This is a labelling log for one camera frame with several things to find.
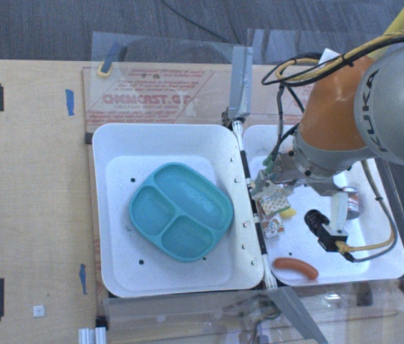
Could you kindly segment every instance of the table surface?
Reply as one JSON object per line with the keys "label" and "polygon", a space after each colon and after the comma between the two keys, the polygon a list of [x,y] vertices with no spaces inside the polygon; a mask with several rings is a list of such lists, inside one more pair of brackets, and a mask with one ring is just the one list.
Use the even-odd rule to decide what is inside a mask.
{"label": "table surface", "polygon": [[[0,60],[5,97],[0,112],[0,278],[5,291],[0,343],[76,343],[78,329],[95,326],[97,218],[92,215],[82,77],[89,66]],[[74,115],[67,109],[66,90],[74,94]],[[358,343],[359,333],[370,338],[364,343],[404,343],[404,297],[395,283],[385,286],[393,292],[395,314],[323,320],[321,329],[331,343],[339,343],[342,334],[346,343]],[[304,302],[312,307],[312,298]],[[33,317],[37,305],[45,306],[44,317]]]}

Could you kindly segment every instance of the blue plate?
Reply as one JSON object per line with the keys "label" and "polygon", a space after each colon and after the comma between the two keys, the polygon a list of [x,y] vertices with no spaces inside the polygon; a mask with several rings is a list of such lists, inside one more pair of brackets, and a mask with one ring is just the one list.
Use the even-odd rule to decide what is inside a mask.
{"label": "blue plate", "polygon": [[148,176],[129,205],[133,226],[166,254],[192,262],[208,254],[234,217],[231,200],[207,178],[181,163]]}

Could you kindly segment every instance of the sausage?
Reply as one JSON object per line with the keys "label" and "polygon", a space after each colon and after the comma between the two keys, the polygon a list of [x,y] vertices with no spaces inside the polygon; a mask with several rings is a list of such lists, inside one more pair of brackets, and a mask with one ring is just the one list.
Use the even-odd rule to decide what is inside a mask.
{"label": "sausage", "polygon": [[293,259],[292,257],[279,257],[274,260],[274,267],[277,269],[291,269],[301,272],[310,280],[314,280],[318,278],[318,270],[315,269],[312,265],[307,264],[306,262]]}

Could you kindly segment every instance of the can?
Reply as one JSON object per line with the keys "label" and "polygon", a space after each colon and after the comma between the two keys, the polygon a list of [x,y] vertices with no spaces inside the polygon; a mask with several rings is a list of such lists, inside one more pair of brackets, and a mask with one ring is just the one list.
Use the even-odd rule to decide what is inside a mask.
{"label": "can", "polygon": [[347,219],[355,219],[360,216],[360,199],[358,190],[355,187],[342,187],[342,190],[348,194]]}

